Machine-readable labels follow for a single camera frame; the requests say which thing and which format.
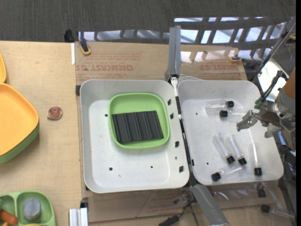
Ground white plastic tray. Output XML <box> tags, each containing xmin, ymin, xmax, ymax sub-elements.
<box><xmin>176</xmin><ymin>80</ymin><xmax>285</xmax><ymax>186</ymax></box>
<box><xmin>79</xmin><ymin>79</ymin><xmax>190</xmax><ymax>194</ymax></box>

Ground thin black and white rod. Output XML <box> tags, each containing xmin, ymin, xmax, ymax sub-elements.
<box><xmin>171</xmin><ymin>76</ymin><xmax>198</xmax><ymax>186</ymax></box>

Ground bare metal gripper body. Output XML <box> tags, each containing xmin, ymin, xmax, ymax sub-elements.
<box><xmin>257</xmin><ymin>102</ymin><xmax>296</xmax><ymax>133</ymax></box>

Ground orange plate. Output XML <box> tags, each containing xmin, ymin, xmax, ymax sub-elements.
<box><xmin>0</xmin><ymin>52</ymin><xmax>7</xmax><ymax>84</ymax></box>
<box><xmin>0</xmin><ymin>83</ymin><xmax>40</xmax><ymax>157</ymax></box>

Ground black cylinder on white bracket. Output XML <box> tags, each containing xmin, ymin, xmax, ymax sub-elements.
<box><xmin>279</xmin><ymin>144</ymin><xmax>296</xmax><ymax>168</ymax></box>

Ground grey can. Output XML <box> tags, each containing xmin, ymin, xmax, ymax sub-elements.
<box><xmin>22</xmin><ymin>198</ymin><xmax>42</xmax><ymax>221</ymax></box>

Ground brown round ring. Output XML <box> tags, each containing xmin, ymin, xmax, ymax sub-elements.
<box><xmin>47</xmin><ymin>106</ymin><xmax>63</xmax><ymax>121</ymax></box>

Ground brown cardboard board red print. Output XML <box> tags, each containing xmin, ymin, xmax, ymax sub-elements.
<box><xmin>74</xmin><ymin>40</ymin><xmax>293</xmax><ymax>224</ymax></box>

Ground clear plastic bottle black cap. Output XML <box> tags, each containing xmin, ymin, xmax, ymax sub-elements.
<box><xmin>219</xmin><ymin>109</ymin><xmax>250</xmax><ymax>119</ymax></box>
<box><xmin>261</xmin><ymin>204</ymin><xmax>295</xmax><ymax>220</ymax></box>
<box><xmin>225</xmin><ymin>134</ymin><xmax>248</xmax><ymax>166</ymax></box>
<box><xmin>212</xmin><ymin>133</ymin><xmax>236</xmax><ymax>164</ymax></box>
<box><xmin>247</xmin><ymin>143</ymin><xmax>263</xmax><ymax>177</ymax></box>
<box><xmin>205</xmin><ymin>99</ymin><xmax>235</xmax><ymax>111</ymax></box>
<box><xmin>211</xmin><ymin>164</ymin><xmax>243</xmax><ymax>182</ymax></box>

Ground black ribbed holder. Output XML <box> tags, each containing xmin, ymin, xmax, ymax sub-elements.
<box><xmin>111</xmin><ymin>110</ymin><xmax>165</xmax><ymax>144</ymax></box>

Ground green divided plate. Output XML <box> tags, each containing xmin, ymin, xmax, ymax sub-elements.
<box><xmin>0</xmin><ymin>190</ymin><xmax>56</xmax><ymax>226</ymax></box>

